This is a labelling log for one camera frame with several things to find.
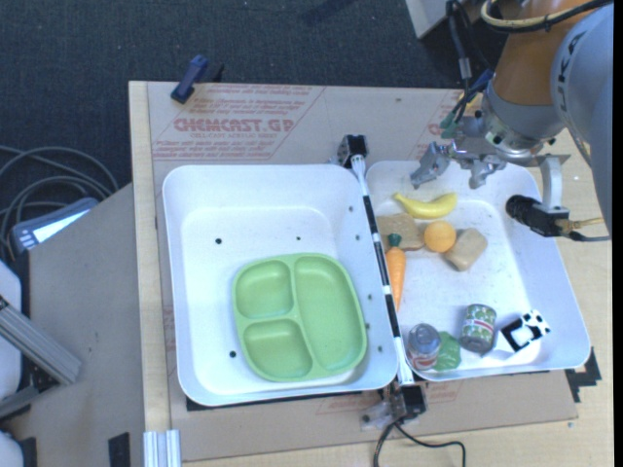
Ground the green and white can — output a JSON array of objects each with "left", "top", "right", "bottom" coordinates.
[{"left": 458, "top": 304, "right": 498, "bottom": 357}]

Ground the orange carrot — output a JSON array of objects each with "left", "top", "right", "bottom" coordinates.
[{"left": 385, "top": 233, "right": 408, "bottom": 313}]

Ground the orange ball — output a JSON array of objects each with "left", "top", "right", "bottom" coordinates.
[{"left": 422, "top": 220, "right": 458, "bottom": 254}]

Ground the green lettuce leaf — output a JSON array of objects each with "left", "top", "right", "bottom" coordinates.
[{"left": 432, "top": 331, "right": 462, "bottom": 373}]

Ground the red and white can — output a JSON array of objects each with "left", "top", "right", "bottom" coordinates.
[{"left": 406, "top": 323, "right": 442, "bottom": 372}]

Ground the black cylinder on white bracket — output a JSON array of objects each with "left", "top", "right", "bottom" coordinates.
[{"left": 504, "top": 153, "right": 571, "bottom": 238}]

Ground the white plastic tray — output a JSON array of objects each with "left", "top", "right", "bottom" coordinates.
[
  {"left": 364, "top": 160, "right": 593, "bottom": 382},
  {"left": 162, "top": 162, "right": 400, "bottom": 407}
]

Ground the tan bread roll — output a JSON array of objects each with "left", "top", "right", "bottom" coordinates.
[{"left": 443, "top": 228, "right": 489, "bottom": 272}]

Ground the brown cardboard board red print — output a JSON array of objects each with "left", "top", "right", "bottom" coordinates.
[{"left": 145, "top": 81, "right": 580, "bottom": 461}]

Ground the brown bread slice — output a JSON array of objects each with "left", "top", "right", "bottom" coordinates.
[{"left": 375, "top": 213, "right": 426, "bottom": 252}]

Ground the yellow banana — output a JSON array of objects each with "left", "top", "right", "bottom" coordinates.
[{"left": 392, "top": 191, "right": 459, "bottom": 221}]

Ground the thin black and white rod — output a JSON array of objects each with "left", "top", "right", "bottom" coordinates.
[{"left": 350, "top": 155, "right": 415, "bottom": 386}]

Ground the black and white carton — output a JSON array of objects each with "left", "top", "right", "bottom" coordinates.
[{"left": 499, "top": 308, "right": 553, "bottom": 354}]

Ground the green divided plate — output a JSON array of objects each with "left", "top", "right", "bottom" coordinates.
[{"left": 232, "top": 252, "right": 368, "bottom": 383}]

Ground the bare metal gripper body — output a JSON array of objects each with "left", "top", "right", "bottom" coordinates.
[{"left": 447, "top": 109, "right": 549, "bottom": 165}]

